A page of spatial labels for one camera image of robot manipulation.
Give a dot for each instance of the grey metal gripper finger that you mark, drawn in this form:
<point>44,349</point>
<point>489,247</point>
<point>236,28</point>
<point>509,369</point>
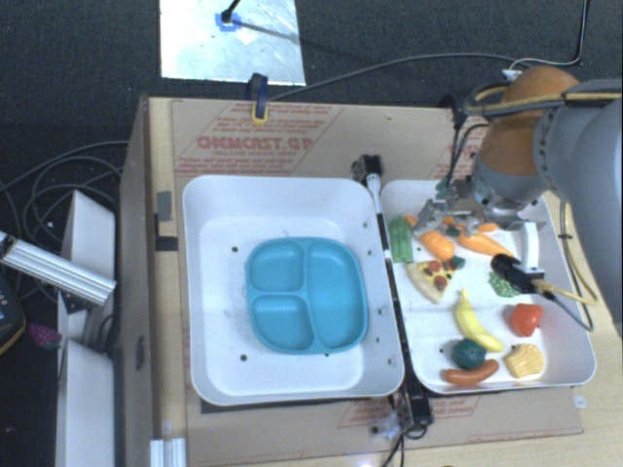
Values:
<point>426,217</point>
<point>470,226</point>

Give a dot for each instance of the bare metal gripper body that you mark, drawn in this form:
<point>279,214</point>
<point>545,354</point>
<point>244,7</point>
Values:
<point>501,212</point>

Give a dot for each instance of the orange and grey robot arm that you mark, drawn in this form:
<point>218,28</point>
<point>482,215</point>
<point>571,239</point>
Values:
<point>579,139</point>

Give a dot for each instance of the long orange toy carrot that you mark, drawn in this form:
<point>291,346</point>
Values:
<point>487,245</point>

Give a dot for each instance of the short orange toy carrot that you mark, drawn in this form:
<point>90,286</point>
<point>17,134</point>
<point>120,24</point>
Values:
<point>438,245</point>

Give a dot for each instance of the green toy bean pods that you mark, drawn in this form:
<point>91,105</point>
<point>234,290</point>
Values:
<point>400,241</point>

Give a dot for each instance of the toy pizza slice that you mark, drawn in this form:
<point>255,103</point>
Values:
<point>430,277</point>

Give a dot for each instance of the thin black and white rod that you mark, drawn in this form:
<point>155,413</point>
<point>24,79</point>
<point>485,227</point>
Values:
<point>389,265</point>

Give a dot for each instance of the green toy lettuce leaf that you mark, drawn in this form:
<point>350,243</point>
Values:
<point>501,286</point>

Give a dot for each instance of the yellow banana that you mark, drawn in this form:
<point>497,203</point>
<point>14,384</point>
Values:
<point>471,321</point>

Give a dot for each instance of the green toy broccoli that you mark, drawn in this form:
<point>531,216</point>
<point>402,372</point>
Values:
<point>468,354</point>

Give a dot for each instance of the blue divided plate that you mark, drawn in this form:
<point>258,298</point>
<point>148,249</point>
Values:
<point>306,295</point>

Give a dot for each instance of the yellow toy biscuit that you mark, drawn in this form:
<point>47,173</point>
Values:
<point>524,360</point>

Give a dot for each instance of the white plastic tray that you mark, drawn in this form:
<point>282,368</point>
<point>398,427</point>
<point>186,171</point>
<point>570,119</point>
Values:
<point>219,280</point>
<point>560,348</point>

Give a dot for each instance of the orange toy sausage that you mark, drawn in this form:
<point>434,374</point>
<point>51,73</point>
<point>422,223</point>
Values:
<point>469,375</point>

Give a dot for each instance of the brown cardboard board red print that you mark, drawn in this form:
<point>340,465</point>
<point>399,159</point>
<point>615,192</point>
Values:
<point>272,134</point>

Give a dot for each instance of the purple toy grapes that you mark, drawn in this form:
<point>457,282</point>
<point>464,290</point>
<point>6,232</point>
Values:
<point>44,336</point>

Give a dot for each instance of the black cylinder on white bracket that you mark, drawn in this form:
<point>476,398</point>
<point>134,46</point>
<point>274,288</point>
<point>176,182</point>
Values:
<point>511,270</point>

